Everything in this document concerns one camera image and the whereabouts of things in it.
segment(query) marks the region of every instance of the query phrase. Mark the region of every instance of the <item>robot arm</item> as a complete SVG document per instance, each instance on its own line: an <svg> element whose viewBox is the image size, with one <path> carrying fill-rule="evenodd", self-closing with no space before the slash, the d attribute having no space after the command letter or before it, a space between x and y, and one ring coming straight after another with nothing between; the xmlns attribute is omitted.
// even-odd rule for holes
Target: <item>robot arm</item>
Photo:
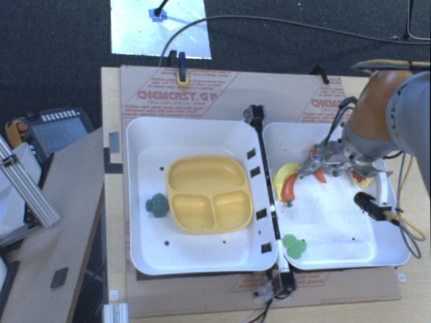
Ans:
<svg viewBox="0 0 431 323"><path fill-rule="evenodd" d="M374 177L373 162L394 150L417 157L430 194L430 72L376 72L362 92L338 141L322 141L317 155L302 164L304 177L321 166L333 175L353 170Z"/></svg>

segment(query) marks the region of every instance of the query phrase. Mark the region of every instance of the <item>black floor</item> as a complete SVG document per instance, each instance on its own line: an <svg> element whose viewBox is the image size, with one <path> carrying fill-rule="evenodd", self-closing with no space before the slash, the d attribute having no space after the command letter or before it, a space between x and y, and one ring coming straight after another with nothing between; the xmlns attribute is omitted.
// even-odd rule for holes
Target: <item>black floor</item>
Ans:
<svg viewBox="0 0 431 323"><path fill-rule="evenodd" d="M390 39L402 36L407 0L204 0L210 15L259 15ZM100 68L156 65L154 57L110 52L110 0L0 0L0 116L84 108L101 125ZM411 30L430 36L430 0L414 0ZM210 61L190 67L330 75L367 59L429 60L430 46L385 44L244 20L209 23Z"/></svg>
<svg viewBox="0 0 431 323"><path fill-rule="evenodd" d="M102 247L106 240L102 232L102 221L103 216L94 237L72 323L99 323L102 321L103 304L106 303L106 256Z"/></svg>

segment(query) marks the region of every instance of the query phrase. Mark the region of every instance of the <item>wooden table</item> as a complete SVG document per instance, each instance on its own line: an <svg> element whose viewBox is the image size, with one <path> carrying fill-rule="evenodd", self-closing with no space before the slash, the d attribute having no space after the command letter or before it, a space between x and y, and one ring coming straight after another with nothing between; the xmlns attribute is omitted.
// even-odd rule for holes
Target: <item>wooden table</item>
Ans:
<svg viewBox="0 0 431 323"><path fill-rule="evenodd" d="M359 96L367 78L342 77L344 92L347 96ZM121 93L120 69L102 69L102 101L104 147L108 150L110 136L121 130ZM120 147L111 152L108 159L111 163L122 163L121 133ZM400 159L387 162L393 188L397 186ZM116 291L118 297L111 298L110 303L127 302L127 281L125 274L125 230L124 230L124 193L123 175L106 173L106 233L108 252L108 290ZM414 163L409 180L402 194L404 217L413 221L430 238L430 199ZM405 275L406 282L399 283L401 300L379 301L368 303L344 303L330 306L308 306L299 308L277 308L269 311L266 322L429 322L431 317L431 262L430 243L420 244L422 259L411 258L407 264L395 272ZM130 319L133 323L170 323L170 322L247 322L260 311L218 312L207 314L186 314Z"/></svg>
<svg viewBox="0 0 431 323"><path fill-rule="evenodd" d="M102 210L103 175L101 129L55 154L43 193L61 219L4 256L20 265L2 323L72 321ZM64 283L52 288L64 269Z"/></svg>

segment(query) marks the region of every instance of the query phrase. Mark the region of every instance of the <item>yellow plastic plate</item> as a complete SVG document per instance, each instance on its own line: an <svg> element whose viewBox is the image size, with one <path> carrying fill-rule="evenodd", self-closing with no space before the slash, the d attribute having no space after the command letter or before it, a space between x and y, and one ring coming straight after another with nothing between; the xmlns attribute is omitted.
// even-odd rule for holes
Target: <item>yellow plastic plate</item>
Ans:
<svg viewBox="0 0 431 323"><path fill-rule="evenodd" d="M168 168L166 188L176 224L191 234L236 231L253 216L247 175L231 157L180 158Z"/></svg>

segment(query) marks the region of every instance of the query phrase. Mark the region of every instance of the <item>toy banana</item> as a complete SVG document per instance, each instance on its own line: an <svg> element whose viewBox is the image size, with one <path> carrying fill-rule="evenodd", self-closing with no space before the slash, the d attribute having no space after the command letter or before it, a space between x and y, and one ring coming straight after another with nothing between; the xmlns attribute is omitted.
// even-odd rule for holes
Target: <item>toy banana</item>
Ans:
<svg viewBox="0 0 431 323"><path fill-rule="evenodd" d="M301 165L298 163L286 163L277 170L273 179L272 185L275 193L275 199L281 201L281 190L284 182L292 175L297 174Z"/></svg>

